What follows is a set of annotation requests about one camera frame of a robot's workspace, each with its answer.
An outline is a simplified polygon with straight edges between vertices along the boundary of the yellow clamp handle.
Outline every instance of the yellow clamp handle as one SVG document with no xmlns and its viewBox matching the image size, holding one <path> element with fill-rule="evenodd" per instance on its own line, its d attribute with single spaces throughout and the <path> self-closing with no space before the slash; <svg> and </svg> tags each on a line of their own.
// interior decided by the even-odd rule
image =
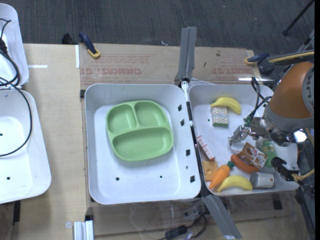
<svg viewBox="0 0 320 240">
<path fill-rule="evenodd" d="M 93 58 L 95 58 L 95 59 L 97 59 L 97 58 L 100 57 L 100 51 L 98 51 L 97 48 L 95 48 L 96 53 L 92 53 L 92 51 L 90 51 L 89 49 L 88 49 L 87 51 L 88 51 L 88 53 L 89 53 Z"/>
<path fill-rule="evenodd" d="M 252 66 L 252 65 L 255 65 L 257 62 L 256 61 L 253 61 L 253 62 L 249 62 L 248 61 L 248 59 L 249 59 L 249 57 L 246 57 L 246 58 L 244 58 L 244 63 L 246 64 L 246 65 L 248 65 L 248 66 Z"/>
</svg>

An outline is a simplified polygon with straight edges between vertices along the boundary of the white tray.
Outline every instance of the white tray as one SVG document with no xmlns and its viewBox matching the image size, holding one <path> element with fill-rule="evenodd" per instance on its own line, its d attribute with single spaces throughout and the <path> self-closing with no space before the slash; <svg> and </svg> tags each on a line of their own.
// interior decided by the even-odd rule
<svg viewBox="0 0 320 240">
<path fill-rule="evenodd" d="M 260 93 L 264 96 L 272 96 L 273 91 L 267 86 L 260 86 Z M 232 97 L 241 104 L 241 115 L 236 114 L 231 109 L 228 109 L 229 125 L 228 127 L 212 126 L 210 104 L 219 97 Z M 194 85 L 189 89 L 189 99 L 192 109 L 193 124 L 195 125 L 196 135 L 202 135 L 203 139 L 207 143 L 208 147 L 215 155 L 218 167 L 227 164 L 230 160 L 230 156 L 233 154 L 231 147 L 228 143 L 228 137 L 231 137 L 239 125 L 244 125 L 243 118 L 246 118 L 254 109 L 257 93 L 254 91 L 251 85 L 242 84 L 213 84 Z M 264 107 L 261 106 L 255 116 L 262 117 Z M 248 136 L 243 142 L 248 142 L 255 146 L 255 140 L 251 136 Z M 288 147 L 281 147 L 275 145 L 275 151 L 278 157 L 288 161 L 288 156 L 297 155 L 297 144 L 292 143 Z M 203 154 L 202 160 L 208 160 Z M 296 190 L 299 185 L 294 181 L 285 181 L 274 168 L 262 168 L 261 172 L 268 172 L 274 175 L 274 186 L 271 189 L 254 189 L 254 190 L 243 190 L 239 187 L 232 187 L 224 189 L 221 192 L 210 190 L 217 196 L 235 196 L 235 195 L 246 195 L 252 193 L 267 193 L 267 192 L 281 192 L 281 191 L 292 191 Z M 234 167 L 230 175 L 241 175 L 246 177 L 248 180 L 250 174 L 239 170 Z M 206 182 L 206 186 L 209 187 L 210 181 Z"/>
<path fill-rule="evenodd" d="M 86 90 L 84 100 L 88 185 L 96 202 L 113 205 L 185 200 L 198 195 L 199 169 L 180 88 L 171 84 L 94 84 Z M 172 128 L 173 148 L 150 160 L 125 161 L 112 150 L 106 115 L 115 105 L 137 100 L 151 100 L 163 108 Z"/>
<path fill-rule="evenodd" d="M 41 195 L 51 183 L 44 138 L 34 98 L 22 91 L 30 103 L 32 133 L 17 152 L 0 157 L 0 204 Z M 0 90 L 0 154 L 19 147 L 30 130 L 26 101 L 16 90 Z"/>
<path fill-rule="evenodd" d="M 8 54 L 19 69 L 19 88 L 29 79 L 25 50 L 16 10 L 0 3 L 0 18 L 11 20 L 2 38 Z M 6 22 L 0 20 L 0 30 Z M 11 63 L 0 55 L 0 77 L 11 80 L 16 72 Z M 30 130 L 29 109 L 23 96 L 12 86 L 0 88 L 0 155 L 18 148 Z M 32 132 L 28 142 L 17 152 L 0 157 L 0 204 L 43 194 L 51 184 L 51 172 L 39 116 L 34 98 L 22 90 L 32 114 Z"/>
</svg>

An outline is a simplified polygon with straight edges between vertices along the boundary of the can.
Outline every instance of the can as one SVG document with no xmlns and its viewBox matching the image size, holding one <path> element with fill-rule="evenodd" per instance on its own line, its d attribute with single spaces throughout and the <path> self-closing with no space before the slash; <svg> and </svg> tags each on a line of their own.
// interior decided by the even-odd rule
<svg viewBox="0 0 320 240">
<path fill-rule="evenodd" d="M 254 171 L 250 175 L 250 182 L 254 189 L 271 189 L 275 184 L 275 177 L 272 173 Z"/>
</svg>

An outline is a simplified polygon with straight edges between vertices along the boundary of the cardboard sheet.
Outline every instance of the cardboard sheet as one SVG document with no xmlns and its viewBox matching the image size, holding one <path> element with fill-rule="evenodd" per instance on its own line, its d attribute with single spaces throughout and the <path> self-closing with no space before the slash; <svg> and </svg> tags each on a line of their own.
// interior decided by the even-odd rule
<svg viewBox="0 0 320 240">
<path fill-rule="evenodd" d="M 174 84 L 179 68 L 180 47 L 131 44 L 102 44 L 93 58 L 84 44 L 79 45 L 81 89 L 93 84 Z M 251 50 L 241 48 L 195 48 L 192 78 L 215 84 L 248 84 L 260 78 L 256 65 L 244 63 Z"/>
</svg>

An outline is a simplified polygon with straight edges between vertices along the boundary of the gray hinge bar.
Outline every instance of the gray hinge bar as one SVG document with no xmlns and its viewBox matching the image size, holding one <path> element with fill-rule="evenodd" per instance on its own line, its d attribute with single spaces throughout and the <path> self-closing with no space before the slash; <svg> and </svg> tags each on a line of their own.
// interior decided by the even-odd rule
<svg viewBox="0 0 320 240">
<path fill-rule="evenodd" d="M 181 30 L 180 59 L 179 69 L 175 79 L 176 81 L 190 81 L 192 78 L 192 71 L 195 68 L 196 39 L 196 26 L 188 26 L 187 28 L 183 28 Z"/>
<path fill-rule="evenodd" d="M 239 230 L 237 229 L 230 214 L 227 212 L 227 209 L 222 203 L 220 197 L 210 194 L 203 198 L 203 202 L 218 225 L 224 238 L 228 240 L 242 239 Z"/>
</svg>

